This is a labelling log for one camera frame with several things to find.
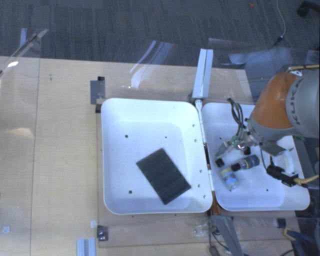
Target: small bottle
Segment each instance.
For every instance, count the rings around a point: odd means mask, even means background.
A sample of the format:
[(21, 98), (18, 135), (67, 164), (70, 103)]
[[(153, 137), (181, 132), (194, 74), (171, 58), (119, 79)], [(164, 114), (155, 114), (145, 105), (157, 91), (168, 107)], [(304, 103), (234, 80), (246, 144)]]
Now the small bottle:
[(231, 169), (236, 172), (240, 169), (246, 170), (258, 165), (260, 165), (260, 158), (256, 154), (253, 154), (240, 159), (237, 163), (231, 165)]
[(238, 180), (230, 167), (220, 169), (219, 174), (230, 191), (238, 186)]

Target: table surface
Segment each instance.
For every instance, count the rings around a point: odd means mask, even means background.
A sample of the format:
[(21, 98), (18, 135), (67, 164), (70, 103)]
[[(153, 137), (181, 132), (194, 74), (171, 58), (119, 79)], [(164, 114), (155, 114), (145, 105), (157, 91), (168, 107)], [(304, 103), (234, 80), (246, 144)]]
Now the table surface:
[[(18, 85), (19, 92), (24, 87), (31, 88), (36, 101), (33, 105), (28, 102), (29, 95), (25, 100), (7, 100), (7, 112), (0, 117), (15, 117), (21, 108), (32, 105), (29, 108), (35, 114), (35, 125), (31, 131), (21, 128), (19, 123), (16, 124), (19, 128), (0, 130), (0, 225), (11, 226), (10, 234), (0, 233), (0, 255), (76, 255), (78, 238), (96, 236), (97, 230), (91, 224), (98, 221), (99, 214), (97, 114), (96, 106), (90, 104), (90, 81), (105, 77), (110, 92), (128, 98), (147, 97), (151, 92), (154, 97), (156, 91), (161, 97), (180, 100), (192, 91), (196, 67), (24, 59), (12, 83)], [(38, 84), (34, 79), (26, 79), (32, 74), (36, 80), (39, 75)], [(236, 95), (236, 100), (252, 103), (243, 70), (213, 69), (211, 83), (212, 98), (224, 99), (231, 93)], [(4, 84), (0, 86), (1, 91), (5, 90)], [(20, 147), (22, 140), (30, 151)], [(7, 144), (16, 158), (5, 158)], [(25, 171), (18, 175), (10, 172), (16, 165), (24, 165)], [(252, 214), (294, 217), (291, 211), (239, 213)], [(290, 249), (291, 243), (286, 239), (261, 239), (242, 241), (241, 246), (247, 253), (260, 248), (261, 256), (278, 256)], [(221, 246), (217, 248), (220, 255), (227, 255)], [(207, 256), (210, 253), (209, 244), (203, 242), (108, 248), (99, 247), (97, 242), (97, 255)]]

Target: black connector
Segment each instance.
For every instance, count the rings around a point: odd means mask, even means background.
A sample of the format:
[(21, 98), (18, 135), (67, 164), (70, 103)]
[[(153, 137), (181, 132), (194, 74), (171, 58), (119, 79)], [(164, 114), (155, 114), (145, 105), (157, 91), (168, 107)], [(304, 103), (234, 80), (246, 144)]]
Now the black connector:
[(220, 256), (220, 254), (215, 246), (211, 246), (209, 248), (209, 252), (212, 256)]
[(296, 185), (294, 179), (298, 178), (298, 174), (289, 177), (285, 175), (284, 172), (285, 170), (283, 168), (275, 166), (273, 164), (270, 164), (266, 169), (267, 174), (269, 174), (271, 177), (277, 180), (282, 181), (282, 184), (287, 185), (288, 187)]
[(276, 39), (276, 41), (274, 42), (274, 44), (273, 44), (272, 47), (276, 46), (280, 41), (282, 41), (282, 39), (284, 39), (284, 37), (283, 37), (282, 35), (279, 36), (279, 37)]
[(251, 148), (250, 148), (249, 146), (246, 146), (245, 149), (244, 149), (244, 151), (243, 151), (243, 154), (244, 154), (245, 156), (251, 155)]
[(218, 158), (215, 161), (215, 164), (216, 164), (216, 166), (218, 166), (220, 168), (220, 167), (223, 167), (225, 165), (225, 162), (221, 158)]
[(285, 218), (277, 218), (276, 219), (276, 227), (278, 229), (284, 229), (287, 226), (287, 222)]

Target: black cable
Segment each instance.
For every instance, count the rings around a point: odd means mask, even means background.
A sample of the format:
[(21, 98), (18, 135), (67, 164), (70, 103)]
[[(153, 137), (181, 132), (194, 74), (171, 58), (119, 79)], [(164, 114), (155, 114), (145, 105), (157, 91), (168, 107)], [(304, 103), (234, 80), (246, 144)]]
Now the black cable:
[(275, 165), (272, 155), (270, 155), (270, 165)]
[(212, 247), (212, 242), (211, 242), (211, 232), (209, 233), (209, 245)]
[(217, 237), (216, 237), (216, 235), (215, 235), (214, 233), (211, 232), (210, 234), (213, 235), (214, 239), (216, 240), (216, 242), (217, 242), (219, 245), (221, 245), (223, 248), (225, 248), (226, 250), (228, 250), (228, 251), (230, 252), (230, 250), (229, 250), (228, 247), (226, 247), (224, 244), (222, 244), (221, 242), (218, 241), (218, 239), (217, 239)]
[(284, 37), (281, 35), (279, 36), (276, 41), (274, 42), (274, 44), (272, 46), (270, 46), (268, 49), (260, 52), (259, 54), (257, 54), (256, 56), (253, 56), (252, 58), (248, 59), (245, 63), (242, 63), (241, 65), (239, 65), (236, 69), (239, 70), (241, 69), (244, 65), (246, 65), (248, 62), (250, 62), (251, 60), (253, 60), (254, 58), (262, 55), (262, 54), (265, 54), (267, 51), (270, 51), (273, 47), (275, 47)]
[(238, 129), (236, 131), (236, 136), (242, 133), (244, 128), (244, 115), (242, 112), (242, 108), (238, 103), (235, 103), (232, 98), (227, 99), (231, 104), (231, 113), (234, 121), (238, 124)]
[(287, 255), (288, 253), (291, 253), (291, 252), (293, 252), (293, 251), (294, 251), (294, 249), (287, 250), (287, 251), (285, 251), (284, 253), (282, 253), (280, 256), (285, 256), (285, 255)]

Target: gray carpet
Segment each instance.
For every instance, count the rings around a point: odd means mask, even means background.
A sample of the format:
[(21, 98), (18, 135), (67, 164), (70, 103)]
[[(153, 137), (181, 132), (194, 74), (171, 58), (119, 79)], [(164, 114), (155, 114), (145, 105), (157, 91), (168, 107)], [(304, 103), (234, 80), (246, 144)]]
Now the gray carpet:
[[(286, 34), (277, 46), (305, 54), (319, 47), (320, 16), (299, 17), (301, 2), (279, 0)], [(209, 39), (267, 49), (284, 31), (275, 0), (2, 0), (0, 20), (0, 55), (19, 46), (21, 28), (46, 28), (43, 58), (135, 63), (156, 41), (174, 44), (163, 63), (186, 66)]]

